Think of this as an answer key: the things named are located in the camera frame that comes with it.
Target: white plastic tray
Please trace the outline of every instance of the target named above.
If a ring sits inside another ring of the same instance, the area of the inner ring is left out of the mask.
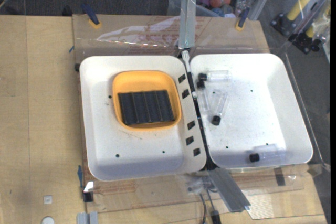
[[[132,132],[118,123],[109,98],[113,78],[130,70],[158,70],[171,76],[180,95],[182,119],[167,130]],[[99,56],[80,65],[83,118],[88,165],[100,180],[117,180],[165,174],[182,174],[202,169],[206,154],[184,65],[172,56]],[[188,130],[187,124],[195,126]],[[193,142],[186,144],[186,139]]]
[[[199,73],[229,70],[232,84],[228,107],[219,126],[203,113],[212,160],[219,167],[246,168],[302,164],[312,157],[312,146],[284,63],[272,54],[198,55],[191,61],[194,80]],[[206,83],[210,94],[224,85]],[[261,150],[281,157],[250,162]]]

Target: white circle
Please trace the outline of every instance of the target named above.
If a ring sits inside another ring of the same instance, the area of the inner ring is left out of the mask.
[[[45,217],[44,219],[42,219],[41,224],[55,224],[55,222],[52,217]]]

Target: black cap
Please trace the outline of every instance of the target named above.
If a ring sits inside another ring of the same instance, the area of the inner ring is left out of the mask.
[[[252,153],[250,154],[250,161],[252,163],[260,161],[260,156],[258,153]]]
[[[204,89],[205,88],[205,84],[203,80],[200,80],[197,82],[197,88],[198,89]]]
[[[207,75],[205,73],[199,73],[198,74],[198,80],[199,81],[206,81],[207,80]]]
[[[218,126],[218,125],[220,124],[220,122],[221,122],[220,120],[221,120],[221,117],[220,117],[220,116],[214,116],[214,117],[212,118],[211,123],[214,124],[214,125],[216,125],[216,126]]]

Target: wooden table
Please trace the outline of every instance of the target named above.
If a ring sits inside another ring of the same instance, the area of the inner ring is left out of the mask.
[[[266,42],[260,23],[248,23]],[[45,216],[76,223],[87,210],[77,175],[83,154],[73,43],[69,17],[0,16],[0,224],[40,223]],[[222,222],[326,223],[304,168],[302,189],[271,198],[284,216],[303,204],[309,216],[251,220],[244,211],[222,214]],[[99,214],[99,223],[200,223],[202,210],[199,201],[119,210]]]

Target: black wire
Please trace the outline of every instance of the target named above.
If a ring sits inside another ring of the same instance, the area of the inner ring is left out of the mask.
[[[200,196],[200,198],[201,198],[201,200],[202,200],[203,207],[204,207],[202,224],[205,224],[205,220],[206,220],[206,204],[205,204],[205,200],[204,200],[204,198],[203,198],[202,193],[200,193],[199,196]]]

